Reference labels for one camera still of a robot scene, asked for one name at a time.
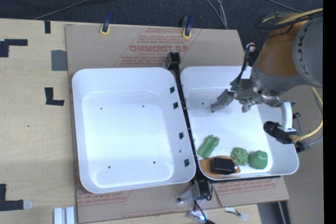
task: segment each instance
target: binder clip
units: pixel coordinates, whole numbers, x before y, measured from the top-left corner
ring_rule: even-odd
[[[184,39],[190,39],[191,38],[191,26],[193,24],[193,21],[194,21],[194,18],[189,15],[185,15],[181,20],[180,22],[178,23],[179,27],[183,27],[183,33],[182,33],[182,36]]]
[[[110,10],[109,13],[107,14],[105,23],[100,27],[100,33],[104,36],[107,36],[109,34],[112,16],[113,16],[113,11]]]

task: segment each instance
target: yellow clip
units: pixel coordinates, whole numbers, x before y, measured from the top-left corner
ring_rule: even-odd
[[[104,36],[107,36],[108,34],[109,34],[109,31],[110,31],[110,25],[109,25],[109,27],[107,28],[107,31],[106,32],[103,32],[103,27],[104,27],[104,25],[101,25],[101,27],[100,27],[100,33],[102,34],[102,35],[104,35]]]
[[[191,38],[191,30],[190,30],[190,33],[189,33],[189,36],[186,36],[185,35],[185,28],[183,29],[183,34],[182,34],[182,37],[186,40],[189,40]]]

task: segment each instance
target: white tray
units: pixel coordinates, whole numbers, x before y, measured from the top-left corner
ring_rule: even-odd
[[[92,193],[187,182],[196,172],[174,76],[83,69],[72,79],[80,180]]]
[[[240,173],[211,177],[212,180],[278,176],[294,173],[299,160],[293,144],[283,145],[266,134],[266,121],[281,122],[281,109],[254,105],[243,113],[242,105],[234,100],[229,106],[211,112],[210,106],[240,72],[241,67],[188,67],[181,73],[188,118],[196,150],[211,134],[219,137],[219,145],[210,157],[230,156],[233,147],[242,147],[248,153],[262,150],[268,154],[265,169],[254,169],[248,164],[240,166]],[[243,73],[249,78],[250,67]]]

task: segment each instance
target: robotic arm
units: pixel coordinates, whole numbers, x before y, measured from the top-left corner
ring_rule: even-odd
[[[281,20],[276,24],[266,25],[279,17]],[[272,14],[262,18],[257,27],[271,32],[252,65],[250,78],[241,79],[241,75],[246,68],[252,45],[248,45],[245,51],[241,73],[231,83],[230,91],[225,90],[217,98],[211,105],[211,112],[226,107],[234,99],[243,105],[243,112],[249,111],[252,105],[261,103],[285,109],[286,105],[279,100],[282,93],[298,85],[323,87],[323,9],[301,14]],[[264,128],[270,130],[270,125],[266,127],[265,124]],[[278,128],[285,132],[295,131],[285,122]],[[282,142],[290,143],[291,140],[282,139]]]

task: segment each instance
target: blue clip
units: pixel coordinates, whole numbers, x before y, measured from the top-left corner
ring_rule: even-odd
[[[110,31],[110,23],[111,23],[111,20],[112,20],[112,16],[113,16],[113,11],[109,11],[109,13],[107,14],[107,17],[106,17],[106,20],[105,20],[105,23],[100,27],[100,33],[102,35],[108,35],[109,34],[109,31]]]
[[[190,39],[191,38],[191,26],[194,22],[194,18],[191,15],[184,16],[183,21],[185,21],[186,19],[187,21],[185,25],[182,25],[182,27],[184,27],[182,36],[184,39]]]

